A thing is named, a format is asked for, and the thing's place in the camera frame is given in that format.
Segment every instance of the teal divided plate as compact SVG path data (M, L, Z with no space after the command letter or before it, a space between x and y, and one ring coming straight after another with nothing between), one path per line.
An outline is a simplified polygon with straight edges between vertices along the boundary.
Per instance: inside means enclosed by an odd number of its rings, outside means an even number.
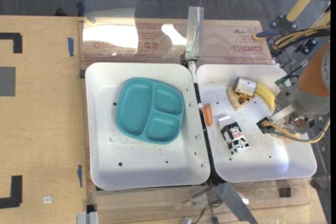
M179 135L183 115L183 97L175 88L156 80L133 78L122 88L115 118L125 135L167 144Z

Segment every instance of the wooden tabletop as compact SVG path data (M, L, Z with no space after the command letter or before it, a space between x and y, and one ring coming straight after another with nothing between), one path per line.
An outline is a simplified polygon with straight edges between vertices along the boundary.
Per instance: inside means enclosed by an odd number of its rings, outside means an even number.
M13 53L12 40L0 39L0 68L15 68L15 96L0 95L0 161L4 164L0 198L11 196L12 176L22 176L22 203L0 209L0 223L76 223L77 213L86 211L80 22L78 17L0 16L0 32L20 33L23 38L22 53ZM246 186L239 187L246 191ZM256 189L262 189L250 188L249 193L257 196ZM274 200L278 206L269 207L270 199L259 198L251 207L253 215L260 223L326 223L308 180L296 190L301 196L293 204ZM223 208L216 211L220 223L236 222ZM199 223L209 218L208 210ZM173 224L181 219L141 223ZM100 220L108 223L104 217Z

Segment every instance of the yellow banana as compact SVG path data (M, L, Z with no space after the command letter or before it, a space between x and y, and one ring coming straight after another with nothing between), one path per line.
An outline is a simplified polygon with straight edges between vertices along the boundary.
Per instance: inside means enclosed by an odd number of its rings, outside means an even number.
M274 111L275 109L275 96L265 85L257 83L256 93L260 95L266 103L269 105L269 108Z

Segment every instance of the white tray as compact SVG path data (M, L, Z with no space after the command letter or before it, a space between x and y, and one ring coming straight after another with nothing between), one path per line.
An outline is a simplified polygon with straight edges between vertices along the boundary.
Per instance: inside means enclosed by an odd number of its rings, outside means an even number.
M216 172L223 180L245 183L305 178L315 173L317 165L310 144L262 134L256 123L271 111L260 97L235 110L226 95L226 87L234 85L240 76L260 82L276 94L279 89L274 82L285 75L281 68L266 65L202 65L197 69L202 105L210 103L214 117L224 113L235 119L250 146L231 155L216 120L207 127Z
M178 137L156 145L122 134L115 112L127 80L143 77L175 87L185 113ZM90 137L91 176L104 190L199 185L210 166L192 76L175 64L94 63L85 73Z

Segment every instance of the gray square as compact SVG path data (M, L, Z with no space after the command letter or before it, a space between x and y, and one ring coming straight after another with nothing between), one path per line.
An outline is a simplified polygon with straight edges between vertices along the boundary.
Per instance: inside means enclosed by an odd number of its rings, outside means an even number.
M0 96L15 96L15 67L0 67Z

